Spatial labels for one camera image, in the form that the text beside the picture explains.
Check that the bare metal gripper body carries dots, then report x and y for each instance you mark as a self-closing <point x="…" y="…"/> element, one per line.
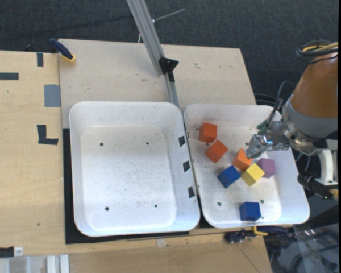
<point x="284" y="139"/>

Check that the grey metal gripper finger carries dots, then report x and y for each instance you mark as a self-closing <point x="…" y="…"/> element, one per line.
<point x="251" y="149"/>
<point x="265" y="144"/>

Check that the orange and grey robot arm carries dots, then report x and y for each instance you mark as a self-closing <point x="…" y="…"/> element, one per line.
<point x="318" y="95"/>

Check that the orange cube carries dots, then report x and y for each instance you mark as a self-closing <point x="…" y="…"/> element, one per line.
<point x="216" y="151"/>
<point x="240" y="161"/>
<point x="208" y="132"/>

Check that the purple cube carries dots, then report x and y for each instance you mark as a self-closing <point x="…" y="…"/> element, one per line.
<point x="267" y="166"/>

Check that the yellow cube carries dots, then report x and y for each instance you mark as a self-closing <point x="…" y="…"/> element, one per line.
<point x="253" y="174"/>

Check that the blue cube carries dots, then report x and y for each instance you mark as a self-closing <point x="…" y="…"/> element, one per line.
<point x="250" y="211"/>
<point x="228" y="176"/>

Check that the white plastic tray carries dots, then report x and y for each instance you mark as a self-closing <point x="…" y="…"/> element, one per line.
<point x="233" y="203"/>
<point x="130" y="175"/>

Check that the pale wood board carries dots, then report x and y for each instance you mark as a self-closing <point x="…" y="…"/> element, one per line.
<point x="116" y="72"/>

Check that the black cylinder on white bracket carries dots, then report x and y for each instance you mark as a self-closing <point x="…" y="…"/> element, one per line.
<point x="326" y="163"/>

